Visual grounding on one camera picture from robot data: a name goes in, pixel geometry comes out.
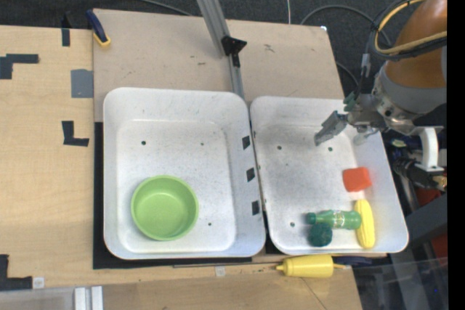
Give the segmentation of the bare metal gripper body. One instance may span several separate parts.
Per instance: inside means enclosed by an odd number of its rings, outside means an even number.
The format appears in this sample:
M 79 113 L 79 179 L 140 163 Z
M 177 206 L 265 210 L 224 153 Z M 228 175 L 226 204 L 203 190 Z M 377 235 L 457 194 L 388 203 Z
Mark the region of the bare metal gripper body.
M 384 92 L 357 96 L 352 92 L 345 98 L 345 112 L 348 124 L 359 132 L 378 129 L 414 135 L 418 131 L 413 123 L 418 115 L 396 105 Z

